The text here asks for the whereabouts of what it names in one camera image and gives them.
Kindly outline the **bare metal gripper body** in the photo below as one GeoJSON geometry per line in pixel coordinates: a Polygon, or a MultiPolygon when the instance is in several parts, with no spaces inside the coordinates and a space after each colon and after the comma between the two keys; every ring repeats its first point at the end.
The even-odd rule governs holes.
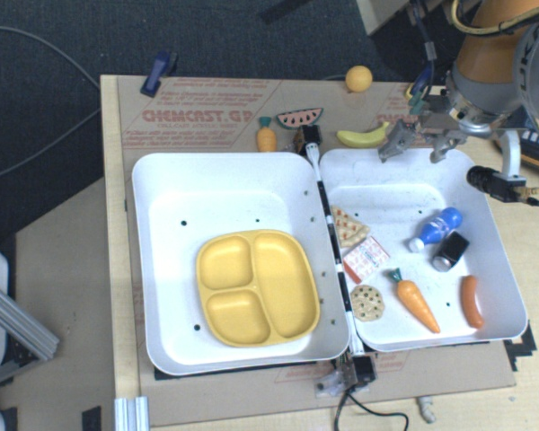
{"type": "Polygon", "coordinates": [[[468,137],[489,137],[495,115],[463,96],[430,95],[420,116],[420,133],[432,145],[461,145],[468,137]]]}

